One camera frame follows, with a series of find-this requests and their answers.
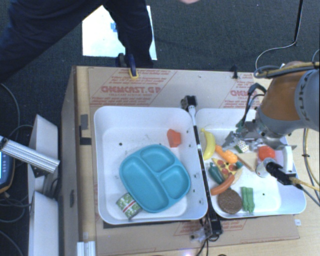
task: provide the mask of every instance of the brown cookie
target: brown cookie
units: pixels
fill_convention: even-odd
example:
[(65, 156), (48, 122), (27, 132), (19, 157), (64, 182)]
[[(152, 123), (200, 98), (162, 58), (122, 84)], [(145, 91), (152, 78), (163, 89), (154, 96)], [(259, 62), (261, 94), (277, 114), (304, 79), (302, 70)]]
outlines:
[(240, 195), (232, 189), (227, 189), (219, 194), (217, 200), (221, 210), (228, 214), (236, 214), (242, 208), (242, 199)]

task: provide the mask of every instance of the green can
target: green can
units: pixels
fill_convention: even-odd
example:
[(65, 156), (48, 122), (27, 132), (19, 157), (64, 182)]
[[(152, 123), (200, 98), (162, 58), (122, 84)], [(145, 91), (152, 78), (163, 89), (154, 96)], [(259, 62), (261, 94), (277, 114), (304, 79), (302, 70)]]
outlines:
[(129, 220), (142, 211), (140, 205), (129, 193), (126, 193), (119, 198), (119, 200), (116, 201), (116, 204)]

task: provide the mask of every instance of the person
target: person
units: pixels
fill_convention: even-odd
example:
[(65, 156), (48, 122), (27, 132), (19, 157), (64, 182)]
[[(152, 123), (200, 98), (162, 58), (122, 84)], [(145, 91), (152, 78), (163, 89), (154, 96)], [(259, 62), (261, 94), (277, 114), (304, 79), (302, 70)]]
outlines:
[[(180, 0), (191, 4), (198, 0)], [(115, 21), (125, 55), (138, 68), (152, 68), (152, 28), (145, 0), (11, 0), (0, 37), (0, 82), (4, 82), (74, 29), (100, 6)]]

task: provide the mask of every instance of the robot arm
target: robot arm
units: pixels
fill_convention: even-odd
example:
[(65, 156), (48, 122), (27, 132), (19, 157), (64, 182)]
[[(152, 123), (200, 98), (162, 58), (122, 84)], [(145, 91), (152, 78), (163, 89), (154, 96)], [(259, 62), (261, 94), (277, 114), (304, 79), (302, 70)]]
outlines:
[[(301, 62), (291, 62), (284, 67), (296, 67), (297, 63)], [(301, 128), (319, 131), (318, 62), (317, 69), (274, 78), (256, 110), (255, 120), (240, 121), (237, 131), (228, 135), (222, 147), (225, 150), (235, 146), (239, 140), (256, 139), (272, 146), (272, 141)]]

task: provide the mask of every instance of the yellow banana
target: yellow banana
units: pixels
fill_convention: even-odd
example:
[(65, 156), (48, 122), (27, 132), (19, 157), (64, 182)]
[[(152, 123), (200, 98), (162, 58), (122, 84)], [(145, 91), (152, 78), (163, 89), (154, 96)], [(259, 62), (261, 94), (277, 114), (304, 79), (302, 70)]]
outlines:
[(201, 132), (204, 133), (205, 140), (206, 140), (206, 146), (203, 153), (203, 160), (208, 160), (212, 157), (212, 155), (216, 150), (216, 139), (211, 132), (206, 131), (204, 128), (201, 129)]

